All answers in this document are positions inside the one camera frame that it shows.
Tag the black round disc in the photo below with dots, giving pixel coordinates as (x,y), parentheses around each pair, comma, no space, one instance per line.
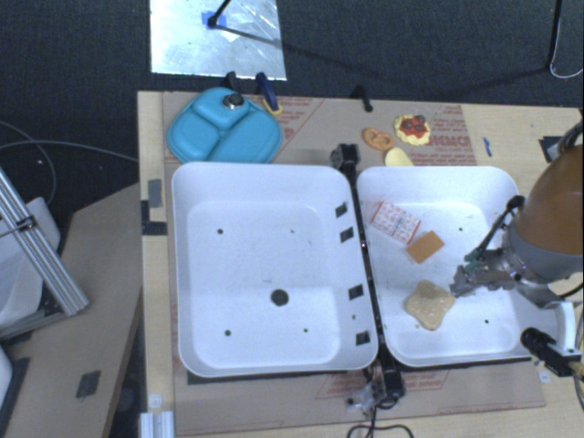
(279,297)

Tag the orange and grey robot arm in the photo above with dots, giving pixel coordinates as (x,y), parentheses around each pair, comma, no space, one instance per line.
(552,199)

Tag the blue divided plate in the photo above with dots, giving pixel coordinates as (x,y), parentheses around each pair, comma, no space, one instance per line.
(214,139)

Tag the white plastic tray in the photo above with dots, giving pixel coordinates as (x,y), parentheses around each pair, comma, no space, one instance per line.
(255,267)
(456,199)

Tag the thin black rod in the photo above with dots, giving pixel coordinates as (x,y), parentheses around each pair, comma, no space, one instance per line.
(365,249)

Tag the white packet with red print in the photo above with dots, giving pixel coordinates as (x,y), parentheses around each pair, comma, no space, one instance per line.
(395,222)

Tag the toy pizza slice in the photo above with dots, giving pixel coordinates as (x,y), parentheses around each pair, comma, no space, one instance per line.
(412,130)

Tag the orange square toy cheese slice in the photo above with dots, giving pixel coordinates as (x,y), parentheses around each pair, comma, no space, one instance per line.
(425,247)

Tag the yellow flat toy slice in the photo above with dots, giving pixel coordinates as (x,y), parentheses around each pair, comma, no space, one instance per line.
(398,158)

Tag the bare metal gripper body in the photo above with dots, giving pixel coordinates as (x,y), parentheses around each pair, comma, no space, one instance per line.
(497,274)

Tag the beige toy bread slice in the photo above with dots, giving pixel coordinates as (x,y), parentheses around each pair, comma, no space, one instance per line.
(428,306)

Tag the brown toy pretzel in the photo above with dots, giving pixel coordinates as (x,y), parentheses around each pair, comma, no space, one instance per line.
(378,138)

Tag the brown cardboard board red print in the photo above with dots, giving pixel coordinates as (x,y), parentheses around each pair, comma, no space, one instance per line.
(283,409)

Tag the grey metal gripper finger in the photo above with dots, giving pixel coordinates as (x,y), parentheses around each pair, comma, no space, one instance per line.
(464,273)
(458,289)

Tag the black cylinder on white bracket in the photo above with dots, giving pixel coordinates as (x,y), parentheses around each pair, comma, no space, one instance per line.
(547,347)

